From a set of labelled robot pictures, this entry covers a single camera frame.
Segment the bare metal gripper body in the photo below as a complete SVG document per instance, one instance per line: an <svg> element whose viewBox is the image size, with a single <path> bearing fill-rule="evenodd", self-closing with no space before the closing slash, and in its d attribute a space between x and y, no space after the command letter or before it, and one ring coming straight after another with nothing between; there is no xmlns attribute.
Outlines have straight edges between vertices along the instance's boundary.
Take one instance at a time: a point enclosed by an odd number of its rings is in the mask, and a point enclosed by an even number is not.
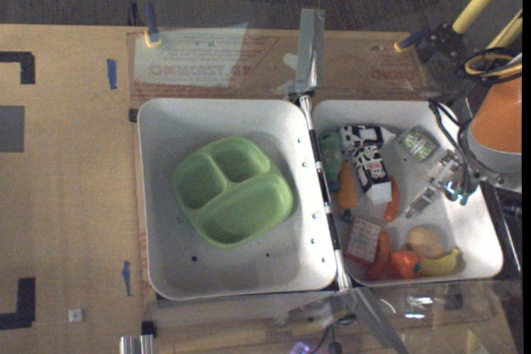
<svg viewBox="0 0 531 354"><path fill-rule="evenodd" d="M466 205L472 194L481 183L507 192L522 192L522 173L499 173L482 169L458 171L446 179L446 197L450 201L458 201Z"/></svg>

